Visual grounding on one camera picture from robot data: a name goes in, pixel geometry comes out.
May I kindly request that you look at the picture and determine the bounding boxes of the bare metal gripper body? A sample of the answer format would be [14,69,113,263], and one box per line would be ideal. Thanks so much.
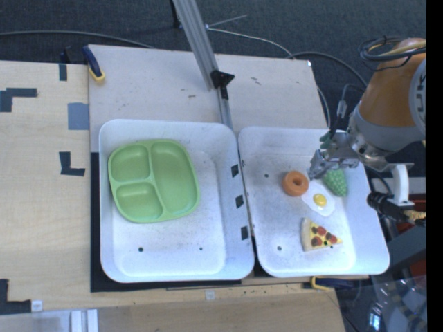
[318,131,396,172]

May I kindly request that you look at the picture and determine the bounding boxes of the green grapes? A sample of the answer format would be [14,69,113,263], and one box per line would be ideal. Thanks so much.
[321,167,349,199]

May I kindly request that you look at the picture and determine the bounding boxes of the white and yellow fried egg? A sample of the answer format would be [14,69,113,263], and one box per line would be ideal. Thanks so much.
[300,179,337,218]

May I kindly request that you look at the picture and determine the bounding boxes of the orange doughnut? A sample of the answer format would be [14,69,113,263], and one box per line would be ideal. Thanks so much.
[281,169,310,198]

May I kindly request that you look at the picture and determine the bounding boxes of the pizza slice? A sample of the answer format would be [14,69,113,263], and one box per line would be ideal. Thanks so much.
[299,216,344,253]

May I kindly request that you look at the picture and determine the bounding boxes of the white plastic tray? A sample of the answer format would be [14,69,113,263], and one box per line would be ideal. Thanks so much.
[237,126,391,279]
[98,118,255,284]

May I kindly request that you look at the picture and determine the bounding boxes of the green divided plate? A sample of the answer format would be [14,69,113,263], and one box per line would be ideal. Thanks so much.
[107,138,201,225]

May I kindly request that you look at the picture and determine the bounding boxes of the black cylinder on white bracket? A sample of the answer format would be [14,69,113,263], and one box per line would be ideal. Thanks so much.
[366,163,416,223]

